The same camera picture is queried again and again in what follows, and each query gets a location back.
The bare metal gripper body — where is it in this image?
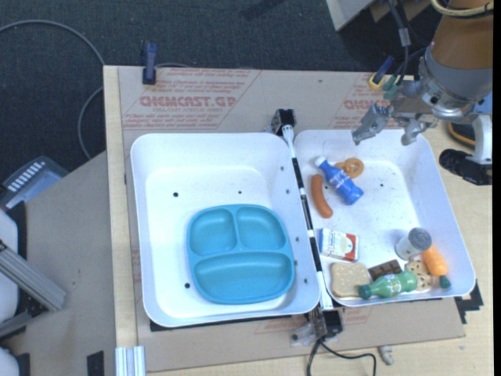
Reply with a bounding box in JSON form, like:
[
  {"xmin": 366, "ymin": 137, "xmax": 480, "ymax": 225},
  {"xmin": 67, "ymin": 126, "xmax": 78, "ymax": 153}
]
[{"xmin": 389, "ymin": 85, "xmax": 486, "ymax": 128}]

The orange pretzel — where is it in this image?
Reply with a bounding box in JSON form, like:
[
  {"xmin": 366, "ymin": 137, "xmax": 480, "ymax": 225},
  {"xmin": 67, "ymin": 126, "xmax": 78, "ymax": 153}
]
[{"xmin": 334, "ymin": 157, "xmax": 366, "ymax": 180}]

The blue bottle with white cap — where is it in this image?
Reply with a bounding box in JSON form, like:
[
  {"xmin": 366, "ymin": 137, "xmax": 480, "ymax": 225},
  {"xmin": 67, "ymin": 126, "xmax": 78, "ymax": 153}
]
[{"xmin": 314, "ymin": 155, "xmax": 365, "ymax": 206}]

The white plastic tray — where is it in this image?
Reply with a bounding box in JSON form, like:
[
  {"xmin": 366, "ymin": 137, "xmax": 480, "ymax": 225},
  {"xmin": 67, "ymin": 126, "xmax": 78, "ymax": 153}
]
[
  {"xmin": 292, "ymin": 128, "xmax": 477, "ymax": 308},
  {"xmin": 129, "ymin": 132, "xmax": 323, "ymax": 327}
]

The orange sausage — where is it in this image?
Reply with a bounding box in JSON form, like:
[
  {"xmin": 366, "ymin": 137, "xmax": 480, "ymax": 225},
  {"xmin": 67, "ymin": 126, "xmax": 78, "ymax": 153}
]
[{"xmin": 310, "ymin": 173, "xmax": 334, "ymax": 219}]

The thin black and white rod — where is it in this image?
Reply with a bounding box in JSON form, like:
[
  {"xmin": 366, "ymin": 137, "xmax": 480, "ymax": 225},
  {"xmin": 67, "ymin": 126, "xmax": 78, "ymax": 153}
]
[{"xmin": 282, "ymin": 125, "xmax": 334, "ymax": 311}]

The small grey can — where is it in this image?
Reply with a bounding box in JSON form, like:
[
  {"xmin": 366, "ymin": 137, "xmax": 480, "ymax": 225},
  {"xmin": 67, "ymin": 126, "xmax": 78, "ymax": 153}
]
[{"xmin": 395, "ymin": 226, "xmax": 433, "ymax": 261}]

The white and red carton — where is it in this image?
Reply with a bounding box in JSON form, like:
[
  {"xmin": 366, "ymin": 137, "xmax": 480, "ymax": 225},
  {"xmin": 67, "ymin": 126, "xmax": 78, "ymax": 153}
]
[{"xmin": 318, "ymin": 226, "xmax": 360, "ymax": 262}]

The orange carrot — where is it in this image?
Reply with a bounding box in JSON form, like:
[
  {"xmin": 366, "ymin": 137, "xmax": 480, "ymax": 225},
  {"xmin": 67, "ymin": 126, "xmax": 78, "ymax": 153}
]
[{"xmin": 422, "ymin": 245, "xmax": 452, "ymax": 290}]

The beige biscuit with dark chips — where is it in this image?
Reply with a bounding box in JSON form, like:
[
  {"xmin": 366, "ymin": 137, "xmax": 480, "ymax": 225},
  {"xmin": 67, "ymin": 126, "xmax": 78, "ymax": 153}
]
[{"xmin": 404, "ymin": 258, "xmax": 433, "ymax": 292}]

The brown chocolate bar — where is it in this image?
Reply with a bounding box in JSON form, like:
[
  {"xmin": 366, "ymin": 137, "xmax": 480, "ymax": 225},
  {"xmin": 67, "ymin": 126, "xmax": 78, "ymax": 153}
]
[{"xmin": 367, "ymin": 258, "xmax": 405, "ymax": 282}]

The brown cardboard board, red print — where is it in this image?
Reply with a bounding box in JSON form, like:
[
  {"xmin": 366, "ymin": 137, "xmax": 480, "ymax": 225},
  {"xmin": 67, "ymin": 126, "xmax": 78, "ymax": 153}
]
[{"xmin": 117, "ymin": 67, "xmax": 467, "ymax": 373}]

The green bottle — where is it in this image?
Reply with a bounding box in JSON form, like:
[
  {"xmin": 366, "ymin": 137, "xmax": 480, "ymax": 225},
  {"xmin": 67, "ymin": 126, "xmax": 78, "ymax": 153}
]
[{"xmin": 357, "ymin": 269, "xmax": 419, "ymax": 301}]

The tan bread slice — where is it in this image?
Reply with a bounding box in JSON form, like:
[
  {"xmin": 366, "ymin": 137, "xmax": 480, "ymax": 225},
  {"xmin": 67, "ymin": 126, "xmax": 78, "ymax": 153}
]
[{"xmin": 329, "ymin": 261, "xmax": 373, "ymax": 299}]

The blue divided plate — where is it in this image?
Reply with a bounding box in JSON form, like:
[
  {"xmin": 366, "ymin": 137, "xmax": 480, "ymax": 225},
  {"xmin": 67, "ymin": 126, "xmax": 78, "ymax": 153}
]
[{"xmin": 186, "ymin": 203, "xmax": 296, "ymax": 306}]

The black cylinder on white bracket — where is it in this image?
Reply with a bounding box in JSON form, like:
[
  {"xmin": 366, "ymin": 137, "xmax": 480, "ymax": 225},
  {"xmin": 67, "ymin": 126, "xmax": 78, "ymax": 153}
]
[{"xmin": 438, "ymin": 114, "xmax": 494, "ymax": 186}]

